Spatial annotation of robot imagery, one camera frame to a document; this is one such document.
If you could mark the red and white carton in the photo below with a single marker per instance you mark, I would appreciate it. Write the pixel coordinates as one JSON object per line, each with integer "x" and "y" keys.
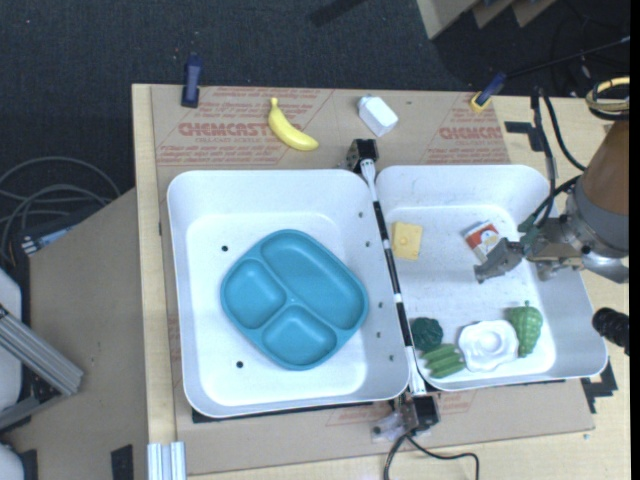
{"x": 480, "y": 235}

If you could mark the blue divided plate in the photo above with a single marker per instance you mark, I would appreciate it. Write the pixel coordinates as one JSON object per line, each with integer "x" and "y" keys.
{"x": 300, "y": 268}

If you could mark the thin black and white rod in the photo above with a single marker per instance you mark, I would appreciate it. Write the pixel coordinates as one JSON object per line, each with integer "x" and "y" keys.
{"x": 391, "y": 263}

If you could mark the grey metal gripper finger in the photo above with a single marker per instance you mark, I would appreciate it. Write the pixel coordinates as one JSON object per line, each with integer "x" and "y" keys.
{"x": 500, "y": 260}
{"x": 550, "y": 270}

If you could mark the green pea pods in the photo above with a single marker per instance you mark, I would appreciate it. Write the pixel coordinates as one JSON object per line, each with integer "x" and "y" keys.
{"x": 444, "y": 362}

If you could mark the white fried egg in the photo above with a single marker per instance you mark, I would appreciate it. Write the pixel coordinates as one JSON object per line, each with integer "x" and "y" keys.
{"x": 487, "y": 345}

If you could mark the white plastic tray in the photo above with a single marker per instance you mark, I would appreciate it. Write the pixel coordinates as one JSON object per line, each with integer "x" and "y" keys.
{"x": 450, "y": 288}
{"x": 210, "y": 378}

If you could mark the yellow banana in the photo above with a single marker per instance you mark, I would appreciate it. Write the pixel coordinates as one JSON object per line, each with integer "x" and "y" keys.
{"x": 290, "y": 133}

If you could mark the black cylinder on white bracket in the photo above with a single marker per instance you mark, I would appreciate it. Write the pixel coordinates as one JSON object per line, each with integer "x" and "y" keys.
{"x": 611, "y": 324}

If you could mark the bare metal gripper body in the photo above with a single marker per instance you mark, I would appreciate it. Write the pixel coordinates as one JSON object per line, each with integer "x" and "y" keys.
{"x": 555, "y": 248}

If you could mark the brown cardboard board red print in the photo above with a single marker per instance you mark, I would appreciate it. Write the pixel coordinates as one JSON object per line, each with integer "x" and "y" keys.
{"x": 300, "y": 443}

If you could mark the yellow cheese slice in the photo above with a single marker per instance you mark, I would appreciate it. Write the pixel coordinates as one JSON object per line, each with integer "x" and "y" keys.
{"x": 406, "y": 240}

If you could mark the dark green broccoli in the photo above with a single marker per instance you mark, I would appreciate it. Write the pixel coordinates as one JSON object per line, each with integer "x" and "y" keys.
{"x": 426, "y": 333}

